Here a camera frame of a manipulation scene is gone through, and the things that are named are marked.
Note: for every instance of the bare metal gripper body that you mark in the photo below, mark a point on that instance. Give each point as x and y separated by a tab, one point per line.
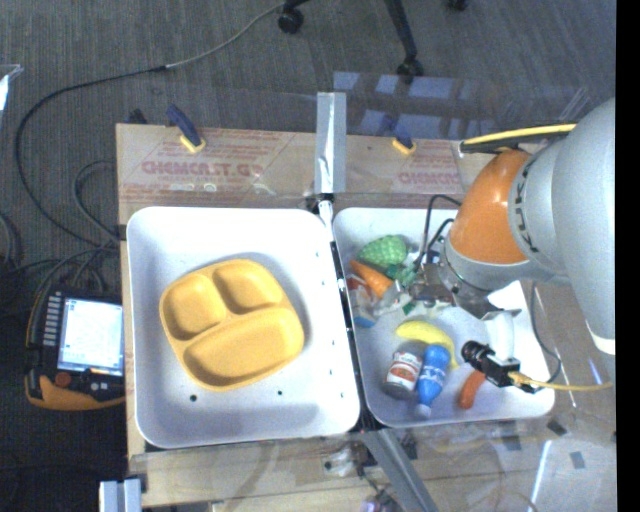
434	286

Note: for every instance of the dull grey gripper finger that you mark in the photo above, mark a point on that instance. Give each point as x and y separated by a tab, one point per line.
401	288
395	305

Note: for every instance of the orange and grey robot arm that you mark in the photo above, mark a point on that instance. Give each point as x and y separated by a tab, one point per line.
560	210

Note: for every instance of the orange carrot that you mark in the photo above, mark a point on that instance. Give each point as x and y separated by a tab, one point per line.
374	280

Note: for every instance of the small blue block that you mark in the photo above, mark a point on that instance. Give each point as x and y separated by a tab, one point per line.
364	321

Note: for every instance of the yellow banana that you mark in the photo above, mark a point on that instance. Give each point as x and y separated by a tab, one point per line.
425	331

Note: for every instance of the green grapes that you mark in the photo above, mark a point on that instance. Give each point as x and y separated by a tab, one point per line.
384	251

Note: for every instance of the red and white can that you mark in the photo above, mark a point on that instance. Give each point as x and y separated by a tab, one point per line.
403	372

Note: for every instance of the blue bottle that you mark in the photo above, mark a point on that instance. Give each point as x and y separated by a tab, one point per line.
432	375

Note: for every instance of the orange sausage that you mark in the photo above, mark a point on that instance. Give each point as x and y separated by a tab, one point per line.
471	391

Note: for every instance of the white plastic tray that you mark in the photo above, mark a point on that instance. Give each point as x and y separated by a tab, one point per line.
505	405
150	320

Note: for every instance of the yellow divided plate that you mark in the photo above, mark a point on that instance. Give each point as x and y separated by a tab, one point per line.
235	325

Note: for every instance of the brown cardboard board red print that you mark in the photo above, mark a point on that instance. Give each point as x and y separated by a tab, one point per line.
235	165

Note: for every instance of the black chair base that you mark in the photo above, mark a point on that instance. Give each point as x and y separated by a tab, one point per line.
406	40

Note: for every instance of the black cylinder on white bracket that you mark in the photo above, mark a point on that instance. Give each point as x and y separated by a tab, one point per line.
501	371

